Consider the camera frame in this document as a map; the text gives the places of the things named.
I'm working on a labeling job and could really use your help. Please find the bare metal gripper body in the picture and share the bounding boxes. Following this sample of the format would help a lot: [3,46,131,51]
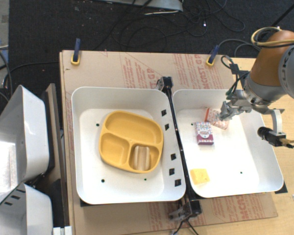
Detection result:
[226,89,253,114]

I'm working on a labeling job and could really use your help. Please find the clear plastic bottle orange cap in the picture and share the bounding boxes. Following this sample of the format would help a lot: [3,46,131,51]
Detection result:
[204,107,229,131]

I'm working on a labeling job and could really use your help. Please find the pink and white carton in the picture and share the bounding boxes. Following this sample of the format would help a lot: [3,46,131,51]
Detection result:
[195,121,215,146]

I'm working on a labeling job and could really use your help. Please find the white plastic tray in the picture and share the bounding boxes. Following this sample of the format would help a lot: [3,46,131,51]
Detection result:
[172,89,285,199]
[71,86,187,205]
[0,182,54,235]
[0,84,56,207]

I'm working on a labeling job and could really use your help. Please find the thin black rod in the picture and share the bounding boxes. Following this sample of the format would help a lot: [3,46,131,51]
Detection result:
[166,90,196,205]

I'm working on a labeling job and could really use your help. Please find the yellow sponge block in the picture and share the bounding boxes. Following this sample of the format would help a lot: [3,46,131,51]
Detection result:
[190,168,211,186]

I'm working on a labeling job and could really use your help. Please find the beige toy hot dog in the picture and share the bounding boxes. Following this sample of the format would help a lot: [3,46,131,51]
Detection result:
[132,144,152,171]

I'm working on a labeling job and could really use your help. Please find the yellow divided plate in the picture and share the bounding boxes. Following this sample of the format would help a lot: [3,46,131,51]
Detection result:
[98,110,165,174]

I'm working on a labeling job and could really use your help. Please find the brown cardboard board red print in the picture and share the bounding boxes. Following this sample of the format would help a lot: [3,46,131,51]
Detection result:
[59,49,279,233]

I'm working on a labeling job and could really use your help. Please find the black cylinder on white bracket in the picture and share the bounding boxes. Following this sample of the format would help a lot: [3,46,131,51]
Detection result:
[257,108,288,147]

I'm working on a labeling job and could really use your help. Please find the black block with thin wires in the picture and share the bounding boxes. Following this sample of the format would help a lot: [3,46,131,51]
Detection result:
[168,199,203,222]
[157,76,173,93]

